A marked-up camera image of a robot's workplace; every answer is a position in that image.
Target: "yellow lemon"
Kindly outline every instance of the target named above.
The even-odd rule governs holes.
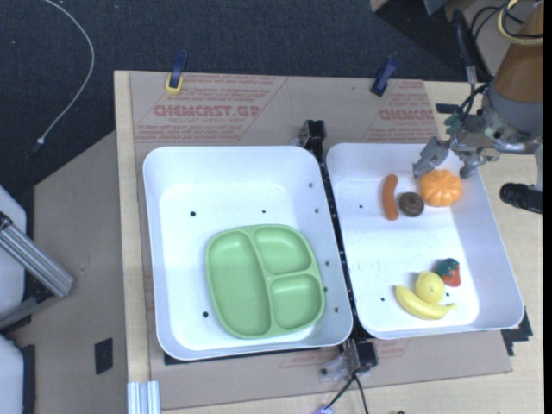
[[[416,279],[416,294],[429,304],[438,304],[445,294],[445,283],[433,272],[421,272]]]

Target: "plastic toy food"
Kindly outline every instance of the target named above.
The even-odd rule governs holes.
[[[432,170],[420,177],[420,194],[428,205],[451,205],[460,199],[461,180],[449,170]]]
[[[460,264],[455,259],[447,258],[440,260],[434,271],[449,286],[459,286],[461,283]]]
[[[423,198],[414,191],[408,191],[398,198],[398,207],[407,216],[420,216],[423,212]]]
[[[420,319],[442,319],[450,310],[456,307],[456,304],[438,304],[444,294],[444,283],[441,277],[433,272],[421,272],[418,275],[416,293],[405,286],[395,286],[395,296],[400,305],[410,314]]]
[[[381,202],[386,218],[395,221],[398,218],[397,205],[395,204],[395,187],[397,187],[397,175],[389,175],[383,183],[381,191]]]
[[[433,272],[421,272],[416,279],[416,294],[425,302],[439,304],[445,295],[441,276]]]

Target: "white tray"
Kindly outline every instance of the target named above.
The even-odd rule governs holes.
[[[524,306],[480,175],[462,180],[463,194],[450,207],[425,207],[419,217],[385,219],[383,179],[398,176],[395,191],[417,191],[412,163],[417,144],[338,144],[327,156],[349,275],[362,326],[394,339],[518,325]],[[438,168],[458,173],[451,155]],[[414,289],[414,280],[436,261],[460,262],[461,286],[447,287],[444,303],[457,308],[437,321],[406,313],[394,286]]]
[[[161,147],[143,165],[157,335],[184,360],[342,343],[353,317],[322,176],[300,147]],[[284,224],[310,243],[326,288],[312,327],[267,339],[230,335],[216,318],[204,250],[219,231]]]

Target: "blue clamp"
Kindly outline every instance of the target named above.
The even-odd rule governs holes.
[[[171,95],[178,95],[180,89],[182,89],[182,82],[184,81],[184,75],[182,72],[185,69],[187,60],[188,53],[183,50],[178,54],[176,60],[174,61],[172,73],[169,74],[165,83],[165,91]]]
[[[388,58],[384,66],[376,73],[376,80],[373,82],[372,89],[370,89],[370,91],[375,93],[378,97],[381,97],[383,92],[386,90],[387,81],[393,75],[397,67],[397,59],[394,59],[393,57]]]

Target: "toy sausage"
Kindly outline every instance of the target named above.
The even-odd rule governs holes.
[[[381,191],[383,211],[386,213],[386,218],[390,221],[395,221],[398,218],[397,205],[395,204],[395,187],[397,187],[397,184],[397,175],[389,175],[384,181]]]

